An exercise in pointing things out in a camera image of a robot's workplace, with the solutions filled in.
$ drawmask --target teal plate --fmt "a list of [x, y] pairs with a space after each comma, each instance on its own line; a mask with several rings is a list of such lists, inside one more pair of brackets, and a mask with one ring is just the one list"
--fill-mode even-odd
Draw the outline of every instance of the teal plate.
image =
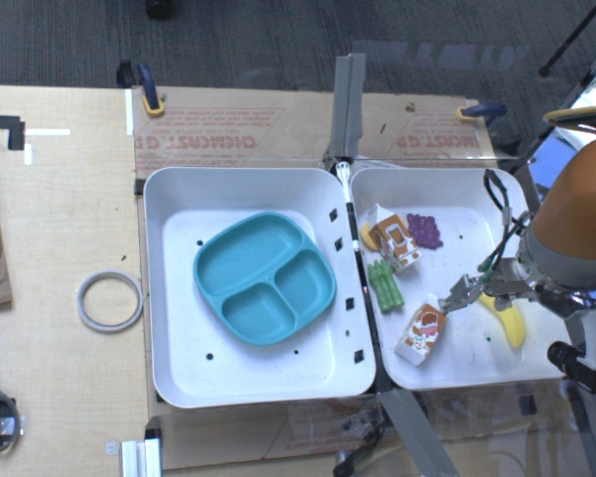
[[295, 334], [336, 294], [324, 256], [298, 225], [275, 212], [244, 219], [206, 242], [194, 277], [225, 325], [258, 346]]

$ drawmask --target dark gray carpet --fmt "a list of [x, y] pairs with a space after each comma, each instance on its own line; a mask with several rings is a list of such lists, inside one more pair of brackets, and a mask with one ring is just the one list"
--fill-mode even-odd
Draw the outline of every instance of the dark gray carpet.
[[332, 90], [335, 57], [368, 53], [365, 91], [505, 104], [491, 133], [525, 149], [596, 61], [596, 0], [0, 0], [0, 84], [115, 87], [121, 60], [160, 85]]

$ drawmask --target table surface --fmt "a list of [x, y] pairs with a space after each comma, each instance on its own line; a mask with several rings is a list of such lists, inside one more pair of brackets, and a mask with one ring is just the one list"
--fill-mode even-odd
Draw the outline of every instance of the table surface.
[[[27, 130], [70, 132], [28, 135], [27, 165], [23, 152], [7, 149], [7, 131], [0, 130], [0, 228], [13, 288], [12, 302], [0, 306], [0, 388], [24, 417], [24, 436], [0, 454], [0, 476], [119, 475], [107, 444], [142, 440], [148, 421], [144, 328], [89, 330], [75, 295], [99, 270], [141, 278], [125, 91], [0, 86], [0, 114], [20, 116]], [[109, 280], [93, 286], [86, 300], [91, 315], [107, 323], [134, 307], [126, 286]], [[541, 475], [531, 472], [538, 468], [554, 472], [543, 475], [583, 475], [580, 436], [552, 432], [518, 429], [493, 441], [445, 446], [463, 475], [517, 475], [517, 465], [525, 475]], [[523, 463], [513, 462], [513, 452]], [[400, 475], [417, 475], [403, 461]], [[334, 464], [329, 454], [168, 474], [331, 476]]]

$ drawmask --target grapes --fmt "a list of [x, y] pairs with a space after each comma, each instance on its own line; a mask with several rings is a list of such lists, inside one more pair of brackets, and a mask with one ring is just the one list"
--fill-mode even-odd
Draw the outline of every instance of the grapes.
[[435, 218], [432, 216], [408, 214], [406, 221], [408, 222], [408, 231], [419, 247], [436, 249], [444, 244], [439, 239], [439, 230], [435, 224]]

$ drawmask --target gray ring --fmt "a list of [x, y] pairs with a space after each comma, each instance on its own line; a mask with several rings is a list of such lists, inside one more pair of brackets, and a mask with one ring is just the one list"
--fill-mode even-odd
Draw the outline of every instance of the gray ring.
[[[137, 307], [135, 308], [135, 312], [130, 315], [130, 318], [115, 325], [105, 325], [103, 323], [96, 322], [86, 314], [83, 308], [83, 298], [86, 294], [86, 291], [99, 279], [119, 279], [133, 289], [135, 295], [137, 296]], [[139, 285], [139, 282], [130, 276], [130, 274], [120, 270], [101, 270], [100, 272], [90, 275], [84, 280], [79, 287], [79, 291], [77, 292], [77, 314], [79, 314], [79, 318], [86, 327], [97, 332], [110, 333], [120, 332], [124, 329], [127, 329], [139, 319], [142, 310], [143, 299], [141, 297], [141, 286]]]

